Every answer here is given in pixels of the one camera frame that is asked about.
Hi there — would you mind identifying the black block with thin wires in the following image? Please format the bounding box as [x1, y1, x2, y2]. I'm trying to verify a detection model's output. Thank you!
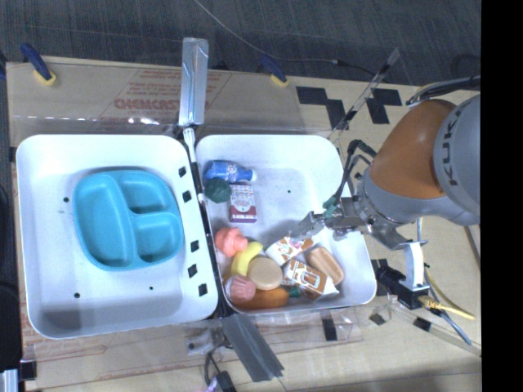
[215, 371, 237, 392]

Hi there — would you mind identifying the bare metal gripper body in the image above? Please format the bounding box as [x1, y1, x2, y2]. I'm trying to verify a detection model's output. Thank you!
[325, 196, 404, 250]

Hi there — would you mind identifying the blue and white bottle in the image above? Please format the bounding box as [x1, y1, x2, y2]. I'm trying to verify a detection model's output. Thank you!
[202, 159, 259, 184]

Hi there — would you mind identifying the brown and white carton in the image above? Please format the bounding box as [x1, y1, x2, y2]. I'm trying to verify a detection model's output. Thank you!
[282, 257, 341, 302]
[265, 235, 316, 266]

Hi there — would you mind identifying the tan round biscuit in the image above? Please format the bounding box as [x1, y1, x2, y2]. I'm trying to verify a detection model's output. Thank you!
[246, 256, 284, 292]

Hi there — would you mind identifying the pink and orange toy doughnut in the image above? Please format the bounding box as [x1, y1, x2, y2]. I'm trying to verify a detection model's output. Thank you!
[214, 226, 249, 258]

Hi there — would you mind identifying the orange carrot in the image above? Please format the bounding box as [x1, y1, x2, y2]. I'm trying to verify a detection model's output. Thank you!
[235, 285, 302, 311]

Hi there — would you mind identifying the white plastic tray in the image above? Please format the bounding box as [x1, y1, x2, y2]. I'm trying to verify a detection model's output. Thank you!
[15, 133, 220, 340]
[194, 133, 378, 316]

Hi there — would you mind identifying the yellow banana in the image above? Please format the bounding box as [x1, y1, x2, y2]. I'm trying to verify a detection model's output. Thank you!
[230, 240, 265, 278]

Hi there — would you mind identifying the red and white carton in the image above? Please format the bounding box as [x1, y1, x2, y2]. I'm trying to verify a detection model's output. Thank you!
[228, 182, 259, 225]

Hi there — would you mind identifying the blue divided plate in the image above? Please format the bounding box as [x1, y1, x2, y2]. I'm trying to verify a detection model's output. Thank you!
[72, 169, 185, 272]

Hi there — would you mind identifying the brown bread roll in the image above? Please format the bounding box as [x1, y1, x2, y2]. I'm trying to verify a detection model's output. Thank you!
[305, 246, 346, 287]

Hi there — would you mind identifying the brown cardboard board, red print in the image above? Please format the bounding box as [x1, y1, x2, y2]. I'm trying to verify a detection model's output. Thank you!
[5, 55, 481, 392]

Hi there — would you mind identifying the black cylinder on white bracket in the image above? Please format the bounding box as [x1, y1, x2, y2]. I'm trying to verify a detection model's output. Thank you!
[374, 238, 432, 310]

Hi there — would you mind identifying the pink cupcake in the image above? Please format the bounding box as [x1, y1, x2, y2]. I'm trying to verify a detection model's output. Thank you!
[225, 274, 257, 305]

